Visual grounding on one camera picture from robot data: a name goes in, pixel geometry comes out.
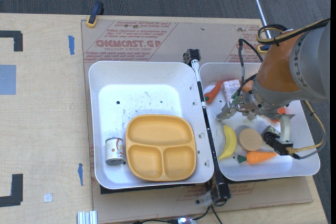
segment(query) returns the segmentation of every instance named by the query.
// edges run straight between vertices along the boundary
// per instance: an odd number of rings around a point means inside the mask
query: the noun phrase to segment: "yellow divided plate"
[[[125,143],[128,165],[141,179],[178,181],[190,177],[195,171],[194,133],[181,117],[136,116],[127,126]]]

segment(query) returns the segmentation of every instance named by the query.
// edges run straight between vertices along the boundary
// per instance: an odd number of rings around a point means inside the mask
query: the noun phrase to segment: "plastic tray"
[[[126,153],[133,174],[145,180],[184,180],[196,168],[193,129],[178,116],[133,118],[126,129]]]
[[[244,66],[245,77],[248,78],[258,71],[260,64],[246,63]],[[241,67],[238,63],[206,63],[201,66],[199,72],[204,93],[210,91],[218,80],[240,80],[241,78]],[[220,155],[225,145],[223,131],[224,124],[231,126],[235,130],[237,136],[242,129],[247,127],[253,128],[259,133],[262,133],[267,126],[271,125],[277,131],[280,131],[280,124],[278,122],[273,122],[263,116],[257,116],[254,120],[249,120],[246,116],[243,116],[239,112],[230,119],[222,120],[221,122],[217,121],[216,116],[222,111],[222,107],[225,102],[226,99],[224,91],[221,89],[214,101],[206,106],[217,156]],[[291,102],[286,108],[286,113],[295,115],[290,120],[290,139],[294,142],[294,147],[301,148],[315,144],[309,131],[300,101]],[[272,148],[264,143],[261,150],[272,151]],[[312,151],[314,150],[304,151],[302,153],[303,155],[306,155]],[[220,171],[226,178],[235,182],[241,182],[271,178],[308,176],[316,174],[320,169],[320,159],[318,154],[314,154],[309,158],[300,160],[294,159],[290,156],[278,155],[271,160],[257,165],[238,163],[238,154],[245,155],[246,153],[247,152],[239,145],[239,143],[237,143],[235,154],[228,159],[222,159],[218,162]]]
[[[107,189],[204,183],[212,178],[214,163],[207,137],[195,73],[181,62],[101,61],[89,70],[94,144],[94,171]],[[196,167],[185,180],[154,182],[135,176],[128,164],[105,163],[105,141],[125,141],[129,122],[138,115],[174,115],[193,129]]]

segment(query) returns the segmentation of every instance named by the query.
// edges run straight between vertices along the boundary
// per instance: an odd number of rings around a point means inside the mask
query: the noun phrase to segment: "blue square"
[[[16,94],[15,65],[0,65],[0,94]]]

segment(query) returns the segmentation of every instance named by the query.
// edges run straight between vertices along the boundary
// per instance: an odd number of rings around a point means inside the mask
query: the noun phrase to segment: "black corner marker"
[[[21,31],[3,31],[0,30],[0,37],[9,37],[14,39],[14,51],[23,51],[23,38]]]
[[[20,205],[23,201],[23,174],[12,175],[10,196],[0,197],[0,207]]]

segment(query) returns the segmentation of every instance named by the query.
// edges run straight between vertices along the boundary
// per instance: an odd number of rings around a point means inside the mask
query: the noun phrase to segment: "round wooden disc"
[[[257,151],[262,146],[261,135],[252,128],[243,129],[239,134],[240,145],[247,151]]]

